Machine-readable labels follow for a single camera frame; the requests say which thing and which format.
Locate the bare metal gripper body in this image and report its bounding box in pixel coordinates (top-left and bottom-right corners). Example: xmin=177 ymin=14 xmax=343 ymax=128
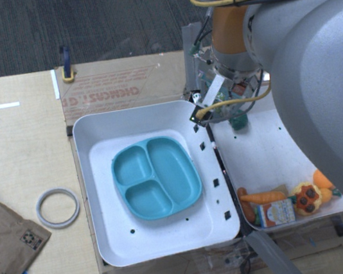
xmin=201 ymin=58 xmax=269 ymax=119

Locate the green broccoli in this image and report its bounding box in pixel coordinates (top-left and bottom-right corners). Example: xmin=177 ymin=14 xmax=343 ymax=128
xmin=229 ymin=113 xmax=251 ymax=132

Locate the white plastic tray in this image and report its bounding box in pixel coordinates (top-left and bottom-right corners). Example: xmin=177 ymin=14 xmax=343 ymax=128
xmin=200 ymin=73 xmax=343 ymax=239
xmin=69 ymin=92 xmax=245 ymax=273

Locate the thin black and white rod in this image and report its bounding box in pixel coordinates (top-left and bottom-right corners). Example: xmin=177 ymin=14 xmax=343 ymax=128
xmin=204 ymin=118 xmax=252 ymax=239

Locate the blue divided plate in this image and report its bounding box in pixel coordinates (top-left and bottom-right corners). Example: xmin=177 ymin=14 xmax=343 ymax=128
xmin=107 ymin=130 xmax=208 ymax=226

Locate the orange carrot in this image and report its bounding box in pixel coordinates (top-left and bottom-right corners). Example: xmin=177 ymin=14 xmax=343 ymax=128
xmin=239 ymin=188 xmax=288 ymax=209

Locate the brown cardboard board red print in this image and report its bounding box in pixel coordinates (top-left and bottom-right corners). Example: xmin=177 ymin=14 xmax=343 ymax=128
xmin=55 ymin=20 xmax=343 ymax=274

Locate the orange round fruit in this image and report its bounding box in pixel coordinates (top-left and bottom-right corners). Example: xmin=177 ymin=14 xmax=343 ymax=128
xmin=311 ymin=166 xmax=335 ymax=193

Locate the red-brown sausage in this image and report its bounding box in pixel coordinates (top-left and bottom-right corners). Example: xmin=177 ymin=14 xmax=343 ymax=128
xmin=235 ymin=185 xmax=258 ymax=226

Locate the orange and white carton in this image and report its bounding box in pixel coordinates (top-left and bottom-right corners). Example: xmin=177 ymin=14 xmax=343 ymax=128
xmin=255 ymin=197 xmax=298 ymax=230

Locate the yellow-orange toy with green stem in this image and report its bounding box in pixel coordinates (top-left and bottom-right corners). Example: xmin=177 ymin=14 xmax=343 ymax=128
xmin=317 ymin=184 xmax=343 ymax=204

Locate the brown paper bag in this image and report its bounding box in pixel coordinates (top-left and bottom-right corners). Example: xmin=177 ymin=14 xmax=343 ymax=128
xmin=0 ymin=167 xmax=59 ymax=274

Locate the white ring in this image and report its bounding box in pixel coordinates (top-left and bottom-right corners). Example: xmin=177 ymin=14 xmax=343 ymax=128
xmin=32 ymin=184 xmax=85 ymax=233

